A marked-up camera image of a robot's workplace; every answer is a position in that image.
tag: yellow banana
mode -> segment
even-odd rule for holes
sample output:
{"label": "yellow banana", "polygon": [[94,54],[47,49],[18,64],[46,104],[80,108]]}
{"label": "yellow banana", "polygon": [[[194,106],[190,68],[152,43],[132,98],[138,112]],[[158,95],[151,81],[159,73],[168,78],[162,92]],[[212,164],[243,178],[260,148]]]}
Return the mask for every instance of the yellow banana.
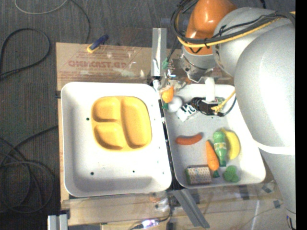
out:
{"label": "yellow banana", "polygon": [[240,152],[240,141],[235,132],[227,131],[224,128],[221,130],[228,141],[229,146],[229,159],[232,160],[236,158]]}

